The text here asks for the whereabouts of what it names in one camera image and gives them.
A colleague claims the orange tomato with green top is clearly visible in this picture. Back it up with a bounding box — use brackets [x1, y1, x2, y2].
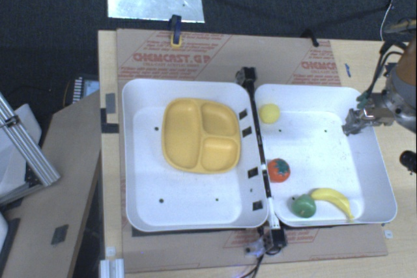
[266, 158, 291, 184]

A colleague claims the thin black and white rod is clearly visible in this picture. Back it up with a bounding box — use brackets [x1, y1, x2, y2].
[246, 80, 280, 229]

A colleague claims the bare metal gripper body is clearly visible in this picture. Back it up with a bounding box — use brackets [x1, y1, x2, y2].
[362, 91, 417, 128]

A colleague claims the brown cardboard board red print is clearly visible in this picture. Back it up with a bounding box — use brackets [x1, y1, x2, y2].
[115, 28, 390, 274]

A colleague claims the white plastic tray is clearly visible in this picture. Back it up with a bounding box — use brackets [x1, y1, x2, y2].
[121, 77, 270, 233]
[253, 83, 399, 228]

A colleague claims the yellow banana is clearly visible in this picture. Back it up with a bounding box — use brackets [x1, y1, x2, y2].
[309, 188, 356, 223]

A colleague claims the yellow ball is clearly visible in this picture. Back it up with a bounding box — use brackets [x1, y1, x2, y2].
[258, 103, 281, 124]

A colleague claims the yellow divided plate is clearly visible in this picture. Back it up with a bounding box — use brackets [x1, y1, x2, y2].
[161, 97, 242, 175]

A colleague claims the green apple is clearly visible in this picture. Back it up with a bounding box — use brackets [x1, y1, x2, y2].
[291, 193, 317, 219]

